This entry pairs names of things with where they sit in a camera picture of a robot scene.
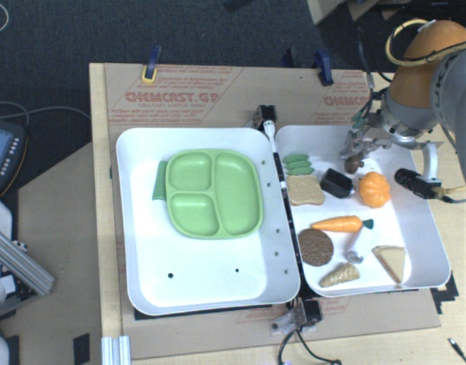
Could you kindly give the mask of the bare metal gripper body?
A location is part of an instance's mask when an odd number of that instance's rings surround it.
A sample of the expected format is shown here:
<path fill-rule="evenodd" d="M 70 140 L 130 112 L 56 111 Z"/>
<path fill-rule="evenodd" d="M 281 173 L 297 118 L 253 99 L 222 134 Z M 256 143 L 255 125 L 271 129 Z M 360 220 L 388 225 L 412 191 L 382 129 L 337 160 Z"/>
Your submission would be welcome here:
<path fill-rule="evenodd" d="M 363 150 L 390 148 L 393 144 L 415 148 L 423 130 L 414 129 L 391 113 L 369 113 L 354 123 L 355 147 Z"/>

